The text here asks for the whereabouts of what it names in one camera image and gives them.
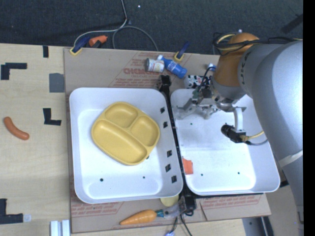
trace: blue bottle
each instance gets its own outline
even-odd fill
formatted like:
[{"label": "blue bottle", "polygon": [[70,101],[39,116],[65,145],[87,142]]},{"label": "blue bottle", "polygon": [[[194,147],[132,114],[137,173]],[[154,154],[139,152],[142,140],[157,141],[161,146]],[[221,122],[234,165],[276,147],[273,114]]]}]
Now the blue bottle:
[{"label": "blue bottle", "polygon": [[171,73],[175,74],[178,78],[182,79],[186,75],[187,69],[181,67],[179,64],[177,64],[173,60],[166,59],[163,57],[163,55],[159,55],[157,59],[163,60],[165,64],[165,68]]}]

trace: sausage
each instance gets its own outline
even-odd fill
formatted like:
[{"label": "sausage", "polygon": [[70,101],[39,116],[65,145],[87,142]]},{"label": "sausage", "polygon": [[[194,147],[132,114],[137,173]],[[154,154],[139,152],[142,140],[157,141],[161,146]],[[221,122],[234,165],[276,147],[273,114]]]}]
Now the sausage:
[{"label": "sausage", "polygon": [[10,117],[5,117],[3,119],[5,127],[10,131],[10,133],[17,138],[20,138],[22,140],[27,140],[30,138],[30,135],[20,129],[18,129],[12,122],[12,119]]}]

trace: carrot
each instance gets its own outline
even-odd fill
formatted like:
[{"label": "carrot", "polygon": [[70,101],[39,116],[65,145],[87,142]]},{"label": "carrot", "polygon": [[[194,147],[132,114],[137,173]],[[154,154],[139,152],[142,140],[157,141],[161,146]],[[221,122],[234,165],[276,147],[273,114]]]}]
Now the carrot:
[{"label": "carrot", "polygon": [[153,210],[143,210],[134,214],[133,216],[123,220],[120,222],[120,225],[133,225],[133,224],[141,224],[148,223],[155,220],[157,217],[157,213]]}]

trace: wooden table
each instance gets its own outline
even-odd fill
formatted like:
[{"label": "wooden table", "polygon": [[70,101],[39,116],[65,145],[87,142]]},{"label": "wooden table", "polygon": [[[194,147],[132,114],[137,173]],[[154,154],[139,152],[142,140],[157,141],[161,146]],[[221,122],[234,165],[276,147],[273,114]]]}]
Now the wooden table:
[{"label": "wooden table", "polygon": [[[0,124],[0,198],[7,199],[7,214],[30,214],[31,222],[0,225],[0,235],[49,235],[49,223],[70,219],[69,172],[64,92],[49,92],[49,74],[64,73],[63,47],[0,44],[0,64],[27,63],[27,69],[11,69],[9,80],[0,80],[0,118],[9,116],[27,141],[10,134]],[[43,108],[52,109],[57,125],[45,125]],[[194,236],[245,236],[241,219],[190,223]],[[83,233],[81,236],[157,236],[171,226]],[[179,225],[177,236],[186,236]]]}]

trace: blue clamp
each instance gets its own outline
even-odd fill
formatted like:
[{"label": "blue clamp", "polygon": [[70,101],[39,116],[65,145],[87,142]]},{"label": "blue clamp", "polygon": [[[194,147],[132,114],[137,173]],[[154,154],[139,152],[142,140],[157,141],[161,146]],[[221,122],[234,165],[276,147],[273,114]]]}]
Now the blue clamp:
[{"label": "blue clamp", "polygon": [[73,46],[70,49],[70,53],[74,56],[78,55],[81,51],[82,51],[82,47],[84,47],[88,41],[90,40],[90,37],[83,37],[81,38],[76,44],[75,46]]},{"label": "blue clamp", "polygon": [[179,63],[182,61],[183,57],[184,57],[184,52],[186,51],[186,49],[188,48],[189,46],[189,42],[187,41],[183,47],[181,48],[181,50],[179,50],[175,56],[174,56],[174,60]]}]

